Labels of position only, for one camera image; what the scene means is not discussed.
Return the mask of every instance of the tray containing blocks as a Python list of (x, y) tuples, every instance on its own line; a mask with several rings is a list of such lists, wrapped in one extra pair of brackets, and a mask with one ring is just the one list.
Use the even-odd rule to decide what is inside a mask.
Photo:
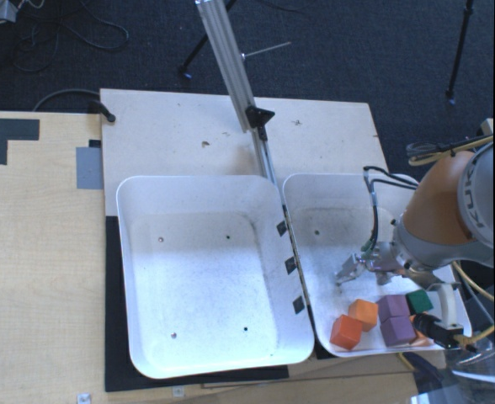
[[(412, 192), (382, 184), (377, 189), (379, 241), (392, 238), (391, 221), (406, 208)], [(361, 174), (296, 174), (284, 184), (295, 248), (301, 265), (319, 343), (339, 357), (442, 349), (413, 328), (413, 317), (428, 312), (442, 317), (437, 292), (426, 292), (396, 276), (378, 285), (365, 271), (336, 286), (335, 274), (369, 237), (373, 210)], [(451, 268), (435, 271), (455, 282)], [(464, 334), (471, 324), (458, 290), (457, 319)]]

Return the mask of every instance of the black mat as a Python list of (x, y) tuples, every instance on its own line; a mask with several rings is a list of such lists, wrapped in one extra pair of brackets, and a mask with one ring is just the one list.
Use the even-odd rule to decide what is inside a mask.
[(174, 385), (222, 383), (253, 380), (278, 380), (289, 377), (286, 365), (237, 369), (205, 375), (190, 375), (155, 380), (145, 377), (130, 360), (128, 327), (125, 312), (124, 276), (120, 248), (119, 220), (108, 216), (105, 268), (105, 391), (130, 391)]

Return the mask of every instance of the empty white tray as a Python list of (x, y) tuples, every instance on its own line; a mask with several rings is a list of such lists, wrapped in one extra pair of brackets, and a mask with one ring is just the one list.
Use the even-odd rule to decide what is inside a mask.
[(268, 179), (131, 177), (118, 187), (117, 206), (130, 357), (143, 375), (310, 356), (314, 334), (298, 270), (286, 268), (290, 237)]
[[(378, 240), (391, 241), (393, 226), (390, 222), (405, 210), (413, 191), (384, 183), (378, 183), (375, 191), (379, 205)], [(377, 302), (383, 295), (404, 295), (419, 287), (400, 276), (389, 284), (378, 285), (375, 274), (369, 271), (343, 283), (341, 292), (335, 285), (335, 273), (341, 270), (350, 254), (360, 252), (373, 226), (373, 209), (362, 174), (295, 174), (285, 180), (284, 197), (316, 335), (330, 354), (348, 357), (442, 349), (437, 344), (387, 347), (380, 321), (369, 332), (362, 333), (361, 341), (352, 350), (330, 343), (333, 322), (347, 314), (349, 305), (356, 299)], [(455, 282), (450, 266), (436, 270), (435, 275), (448, 283)], [(438, 295), (429, 292), (428, 296), (434, 305), (430, 314), (441, 318)], [(457, 320), (464, 327), (464, 334), (470, 335), (471, 324), (458, 290), (455, 290), (455, 299)]]

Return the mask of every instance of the blue-gray tape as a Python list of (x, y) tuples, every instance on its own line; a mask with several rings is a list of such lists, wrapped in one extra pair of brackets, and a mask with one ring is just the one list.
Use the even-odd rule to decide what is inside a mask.
[(77, 188), (100, 190), (104, 188), (102, 149), (92, 146), (76, 148)]

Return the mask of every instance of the wooden table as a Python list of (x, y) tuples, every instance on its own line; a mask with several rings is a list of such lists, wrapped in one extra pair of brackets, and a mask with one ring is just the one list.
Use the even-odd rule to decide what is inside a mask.
[[(343, 114), (336, 116), (343, 119), (336, 145), (349, 139), (351, 113), (364, 128), (365, 139), (354, 141), (371, 142), (367, 148), (376, 154), (370, 164), (385, 167), (364, 104), (343, 105)], [(102, 118), (0, 112), (0, 119), (40, 121), (39, 140), (9, 139), (7, 162), (0, 165), (0, 402), (73, 404), (86, 393), (92, 403), (292, 403), (327, 402), (337, 396), (371, 402), (374, 394), (377, 402), (408, 402), (417, 393), (410, 369), (395, 354), (311, 357), (291, 365), (289, 379), (264, 387), (187, 385), (105, 392), (104, 191), (78, 189), (76, 169), (77, 148), (102, 139)], [(296, 120), (285, 118), (293, 124)], [(349, 157), (353, 144), (343, 146)], [(366, 145), (358, 148), (365, 151)], [(350, 164), (350, 172), (357, 166)], [(426, 357), (444, 367), (442, 352)]]

